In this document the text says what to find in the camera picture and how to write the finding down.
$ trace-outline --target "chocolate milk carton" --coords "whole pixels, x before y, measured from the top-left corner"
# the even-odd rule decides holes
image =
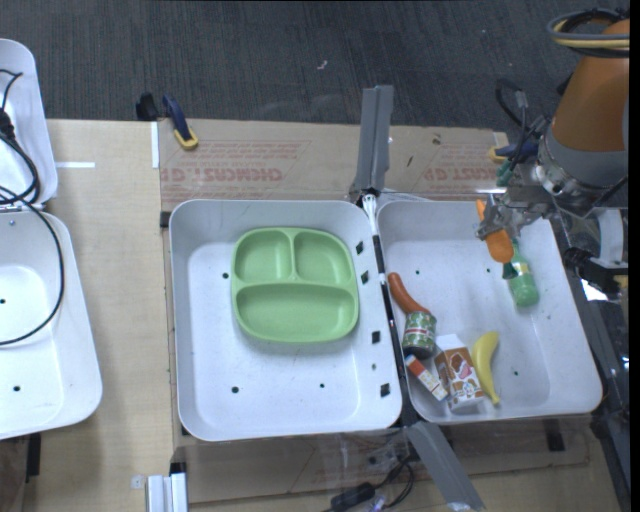
[[[478,404],[484,399],[480,379],[471,361],[469,349],[455,334],[438,336],[436,345],[440,352],[435,364],[440,380],[449,391],[449,408],[456,411]]]

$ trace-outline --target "blue and yellow clamp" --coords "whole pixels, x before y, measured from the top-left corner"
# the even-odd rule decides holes
[[[187,124],[182,108],[180,108],[176,99],[167,93],[162,97],[162,104],[164,105],[167,115],[173,120],[173,134],[176,136],[176,139],[178,139],[180,145],[187,150],[195,149],[198,145],[198,137]]]

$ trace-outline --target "table surface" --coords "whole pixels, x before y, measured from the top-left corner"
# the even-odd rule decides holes
[[[104,393],[87,420],[42,433],[40,474],[26,485],[24,511],[143,511],[140,483],[147,475],[168,473],[174,429],[151,125],[48,125],[55,160],[65,164],[47,210],[71,232]],[[75,165],[83,162],[95,165]],[[587,445],[582,464],[484,474],[472,482],[488,510],[619,510],[600,443],[590,436]],[[418,510],[421,497],[434,493],[433,482],[420,482],[398,510]],[[192,508],[319,511],[327,499],[256,498]],[[450,510],[445,503],[428,509]]]

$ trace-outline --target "toy hot dog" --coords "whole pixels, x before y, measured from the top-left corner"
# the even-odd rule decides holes
[[[433,355],[435,344],[436,318],[424,306],[418,304],[404,287],[400,275],[391,272],[387,276],[389,291],[400,309],[406,314],[402,351],[418,359]]]

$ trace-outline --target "green plate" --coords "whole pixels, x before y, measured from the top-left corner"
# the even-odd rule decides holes
[[[268,341],[325,342],[358,320],[358,286],[345,244],[325,231],[259,228],[233,250],[231,294],[240,326]]]

